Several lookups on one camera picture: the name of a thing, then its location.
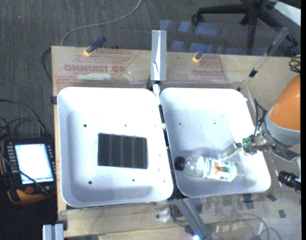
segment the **small screen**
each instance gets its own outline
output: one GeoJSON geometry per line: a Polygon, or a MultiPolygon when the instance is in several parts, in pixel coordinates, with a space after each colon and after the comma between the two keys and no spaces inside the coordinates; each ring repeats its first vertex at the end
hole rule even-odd
{"type": "MultiPolygon", "coordinates": [[[[19,169],[36,182],[54,180],[45,144],[17,144],[15,152],[19,169]]],[[[21,174],[23,184],[33,183],[21,174]]]]}

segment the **wire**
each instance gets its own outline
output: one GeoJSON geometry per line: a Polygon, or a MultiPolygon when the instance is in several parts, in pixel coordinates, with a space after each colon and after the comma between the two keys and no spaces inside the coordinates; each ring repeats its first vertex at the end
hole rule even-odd
{"type": "Polygon", "coordinates": [[[263,231],[259,234],[259,236],[262,235],[262,234],[263,234],[265,231],[267,231],[267,230],[272,230],[272,231],[274,231],[274,232],[276,233],[278,239],[279,239],[279,240],[282,240],[282,237],[280,236],[279,232],[278,232],[276,229],[272,228],[272,227],[269,227],[268,229],[263,230],[263,231]]]}
{"type": "Polygon", "coordinates": [[[259,216],[257,216],[257,215],[254,215],[254,214],[251,214],[251,213],[241,213],[240,215],[248,215],[248,216],[253,216],[253,217],[255,217],[255,218],[257,218],[257,219],[259,219],[262,223],[263,223],[263,225],[264,225],[264,227],[265,227],[265,230],[263,231],[263,232],[265,232],[266,231],[266,237],[267,237],[267,240],[270,240],[270,234],[269,234],[269,228],[268,228],[268,225],[266,224],[266,222],[261,218],[261,217],[259,217],[259,216]]]}
{"type": "MultiPolygon", "coordinates": [[[[2,134],[2,132],[12,123],[17,122],[17,121],[22,121],[22,120],[31,120],[31,121],[35,121],[38,123],[38,125],[40,126],[40,128],[42,130],[44,130],[43,125],[36,119],[33,118],[28,118],[28,117],[22,117],[22,118],[18,118],[18,119],[14,119],[10,122],[8,122],[5,126],[3,126],[3,128],[0,130],[0,135],[2,134]]],[[[14,169],[13,165],[10,163],[9,160],[6,159],[6,157],[4,156],[2,150],[0,149],[0,157],[4,160],[4,162],[10,166],[12,169],[14,169]]],[[[31,180],[36,186],[38,186],[40,188],[40,190],[45,193],[48,197],[51,197],[50,193],[46,190],[45,187],[43,187],[42,185],[40,185],[35,179],[31,178],[30,176],[28,176],[27,174],[25,174],[23,171],[21,171],[20,169],[18,169],[19,173],[24,175],[25,177],[27,177],[29,180],[31,180]]]]}
{"type": "Polygon", "coordinates": [[[63,46],[63,41],[64,39],[69,35],[71,34],[72,32],[74,31],[77,31],[77,30],[80,30],[80,29],[85,29],[85,28],[90,28],[90,27],[96,27],[96,26],[102,26],[102,25],[107,25],[107,24],[111,24],[111,23],[115,23],[115,22],[118,22],[124,18],[126,18],[127,16],[131,15],[132,13],[134,13],[134,11],[139,7],[140,3],[141,3],[142,0],[139,0],[137,5],[135,6],[135,8],[130,11],[129,13],[127,13],[126,15],[120,17],[120,18],[117,18],[117,19],[114,19],[112,21],[108,21],[108,22],[103,22],[103,23],[97,23],[97,24],[91,24],[91,25],[86,25],[86,26],[80,26],[80,27],[77,27],[77,28],[74,28],[73,30],[69,31],[68,33],[66,33],[62,39],[61,39],[61,42],[60,42],[60,46],[63,46]]]}
{"type": "Polygon", "coordinates": [[[289,70],[301,74],[301,61],[297,59],[301,59],[301,55],[297,55],[291,58],[291,61],[288,63],[290,66],[289,70]]]}
{"type": "Polygon", "coordinates": [[[176,223],[177,223],[180,227],[185,228],[187,225],[189,225],[189,224],[187,223],[186,220],[180,220],[180,219],[176,219],[176,218],[175,218],[175,220],[176,220],[176,223]]]}
{"type": "Polygon", "coordinates": [[[53,81],[53,80],[52,80],[52,77],[51,77],[51,75],[49,74],[49,72],[48,72],[48,70],[47,70],[47,66],[45,65],[45,62],[44,62],[47,53],[50,52],[50,51],[51,51],[51,48],[48,48],[47,50],[45,50],[45,51],[43,52],[42,57],[41,57],[41,61],[42,61],[42,65],[43,65],[43,69],[44,69],[45,73],[47,74],[48,78],[49,78],[49,79],[51,80],[51,82],[52,82],[52,81],[53,81]]]}
{"type": "Polygon", "coordinates": [[[265,125],[265,129],[266,129],[268,135],[269,135],[276,143],[278,143],[278,144],[280,144],[280,145],[282,145],[282,146],[284,146],[284,147],[287,146],[287,145],[283,144],[282,142],[278,141],[276,138],[273,137],[273,135],[270,133],[270,131],[269,131],[268,127],[267,127],[266,122],[264,122],[264,125],[265,125]]]}
{"type": "Polygon", "coordinates": [[[249,224],[249,223],[247,223],[246,221],[244,221],[245,222],[245,224],[248,226],[248,228],[251,230],[251,232],[252,232],[252,237],[255,237],[255,233],[254,233],[254,230],[253,230],[253,228],[251,227],[251,225],[249,224]]]}
{"type": "Polygon", "coordinates": [[[38,121],[38,123],[40,124],[40,126],[41,126],[40,127],[40,135],[42,134],[42,132],[45,133],[45,127],[41,123],[39,117],[37,116],[37,114],[28,105],[25,105],[24,103],[21,103],[19,101],[13,101],[13,100],[9,100],[9,99],[0,99],[0,102],[16,104],[18,106],[22,106],[25,109],[27,109],[34,116],[35,120],[38,121]]]}
{"type": "Polygon", "coordinates": [[[2,116],[0,116],[0,120],[3,122],[3,125],[7,123],[7,121],[2,116]]]}
{"type": "Polygon", "coordinates": [[[262,123],[263,123],[263,120],[264,120],[264,116],[267,114],[267,110],[264,109],[256,99],[254,99],[254,102],[255,102],[255,114],[256,114],[256,121],[255,121],[255,127],[254,127],[254,132],[253,132],[253,135],[251,137],[252,140],[254,140],[256,134],[257,134],[257,131],[258,129],[261,127],[262,123]],[[259,108],[262,110],[262,117],[261,119],[259,120],[259,108]]]}

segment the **white tray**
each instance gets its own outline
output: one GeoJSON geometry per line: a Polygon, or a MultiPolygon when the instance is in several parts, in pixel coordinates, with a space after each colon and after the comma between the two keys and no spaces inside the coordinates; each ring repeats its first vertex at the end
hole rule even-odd
{"type": "Polygon", "coordinates": [[[75,208],[157,202],[173,192],[156,97],[146,89],[67,87],[57,97],[61,191],[75,208]],[[148,167],[98,165],[98,134],[147,139],[148,167]]]}
{"type": "MultiPolygon", "coordinates": [[[[233,89],[166,88],[160,95],[173,161],[193,154],[218,158],[232,142],[242,142],[254,131],[244,96],[233,89]]],[[[222,182],[189,177],[175,171],[180,191],[190,198],[266,191],[271,177],[262,152],[242,161],[243,181],[222,182]]]]}

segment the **chair wheel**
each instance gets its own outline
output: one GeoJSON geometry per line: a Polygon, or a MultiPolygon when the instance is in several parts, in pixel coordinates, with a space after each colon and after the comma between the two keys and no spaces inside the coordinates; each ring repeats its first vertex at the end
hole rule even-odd
{"type": "Polygon", "coordinates": [[[197,26],[199,22],[203,22],[203,17],[200,14],[193,14],[191,19],[194,26],[197,26]]]}

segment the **bottle label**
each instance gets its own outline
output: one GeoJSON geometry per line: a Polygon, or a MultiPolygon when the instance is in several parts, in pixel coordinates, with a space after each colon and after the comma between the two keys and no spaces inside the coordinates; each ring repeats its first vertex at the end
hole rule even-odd
{"type": "Polygon", "coordinates": [[[205,158],[203,177],[212,180],[233,182],[238,175],[238,167],[235,162],[219,161],[205,158]]]}

